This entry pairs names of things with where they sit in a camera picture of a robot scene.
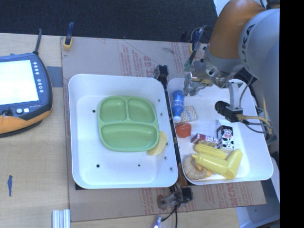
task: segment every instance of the blue and yellow clamp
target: blue and yellow clamp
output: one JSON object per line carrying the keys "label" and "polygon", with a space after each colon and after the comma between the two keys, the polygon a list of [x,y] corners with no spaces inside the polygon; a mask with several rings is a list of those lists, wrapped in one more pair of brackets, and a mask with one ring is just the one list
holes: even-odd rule
{"label": "blue and yellow clamp", "polygon": [[75,30],[75,22],[70,22],[68,25],[68,30],[67,30],[67,36],[65,37],[64,41],[63,41],[63,46],[65,48],[70,48],[73,42],[73,38],[72,35],[74,33]]}

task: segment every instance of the light wood tabletop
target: light wood tabletop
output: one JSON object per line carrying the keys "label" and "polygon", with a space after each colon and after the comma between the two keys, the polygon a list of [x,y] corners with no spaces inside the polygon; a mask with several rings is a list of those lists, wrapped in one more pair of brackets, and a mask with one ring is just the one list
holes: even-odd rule
{"label": "light wood tabletop", "polygon": [[[32,52],[36,42],[37,35],[1,33],[0,56]],[[43,36],[38,51],[45,66],[62,67],[60,36]],[[0,227],[49,228],[53,210],[69,209],[63,88],[54,87],[53,96],[53,112],[40,125],[0,138]],[[150,215],[72,222],[71,227],[149,228],[154,221]],[[175,227],[175,215],[161,227]],[[178,213],[178,227],[238,228],[239,223],[236,209],[229,208]]]}

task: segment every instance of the green plate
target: green plate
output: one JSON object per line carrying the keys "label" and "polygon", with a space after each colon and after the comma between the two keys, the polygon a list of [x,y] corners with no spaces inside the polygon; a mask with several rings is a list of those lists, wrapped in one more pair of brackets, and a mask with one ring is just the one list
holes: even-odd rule
{"label": "green plate", "polygon": [[141,97],[105,98],[98,107],[98,128],[103,144],[113,151],[148,151],[159,139],[155,109]]}

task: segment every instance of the blue water bottle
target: blue water bottle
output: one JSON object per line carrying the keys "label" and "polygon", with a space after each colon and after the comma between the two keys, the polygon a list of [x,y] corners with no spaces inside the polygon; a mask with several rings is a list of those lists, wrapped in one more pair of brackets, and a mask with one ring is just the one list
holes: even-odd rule
{"label": "blue water bottle", "polygon": [[181,90],[176,90],[173,93],[173,102],[172,102],[172,112],[173,112],[173,121],[176,124],[181,122],[181,113],[184,110],[184,94]]}

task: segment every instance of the bottle cap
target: bottle cap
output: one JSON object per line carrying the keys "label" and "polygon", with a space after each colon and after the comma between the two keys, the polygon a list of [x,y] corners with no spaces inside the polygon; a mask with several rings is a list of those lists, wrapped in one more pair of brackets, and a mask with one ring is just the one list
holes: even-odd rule
{"label": "bottle cap", "polygon": [[175,124],[179,124],[181,122],[180,116],[174,116],[173,121],[174,121]]}

